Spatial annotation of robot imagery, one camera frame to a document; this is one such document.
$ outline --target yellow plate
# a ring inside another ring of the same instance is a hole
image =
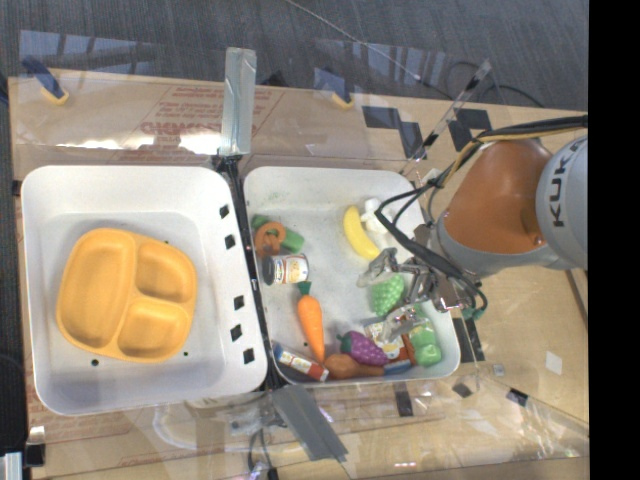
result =
[[[160,362],[186,341],[196,292],[195,267],[179,249],[130,231],[94,229],[67,260],[56,321],[82,349]]]

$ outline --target toy donut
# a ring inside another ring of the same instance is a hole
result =
[[[263,256],[273,256],[280,252],[280,244],[287,236],[287,231],[279,222],[267,222],[256,231],[254,242],[256,254]]]

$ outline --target white tray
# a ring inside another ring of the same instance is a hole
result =
[[[264,380],[267,358],[247,263],[220,175],[202,167],[46,166],[25,178],[22,211],[35,388],[50,410],[79,415],[220,397]],[[56,325],[69,253],[80,236],[103,226],[167,240],[196,266],[189,337],[167,361],[100,356],[92,366],[96,355],[69,343]],[[241,331],[235,340],[231,329]]]
[[[260,167],[247,175],[244,191],[249,220],[256,214],[266,215],[305,239],[301,252],[309,261],[311,295],[322,306],[327,356],[339,351],[336,334],[361,331],[363,322],[376,318],[370,309],[368,288],[356,286],[358,276],[367,270],[369,262],[351,249],[344,236],[342,218],[346,208],[355,204],[362,210],[369,198],[384,201],[413,188],[402,175],[379,170]],[[405,202],[392,203],[388,208],[395,214]],[[412,237],[413,230],[420,224],[424,224],[422,212],[418,204],[413,204],[403,213],[398,227]],[[398,262],[410,257],[388,233],[382,235],[378,246],[381,249],[396,247]],[[260,269],[259,281],[269,338],[310,357],[296,315],[300,297],[296,285],[269,286],[263,281]],[[404,373],[384,377],[328,381],[326,384],[434,379],[453,373],[460,364],[460,345],[451,314],[436,311],[432,304],[423,304],[423,309],[434,324],[442,348],[440,362],[427,368],[414,366]],[[317,384],[317,381],[286,368],[280,373],[291,383]]]

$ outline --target small jar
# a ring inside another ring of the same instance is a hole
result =
[[[300,283],[309,277],[309,262],[304,254],[266,256],[262,260],[262,275],[268,285]]]

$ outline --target toy carrot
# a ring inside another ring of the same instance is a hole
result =
[[[322,308],[315,297],[309,295],[311,283],[297,283],[302,297],[298,300],[298,318],[302,330],[309,343],[309,348],[320,364],[324,363],[324,327],[322,325]]]

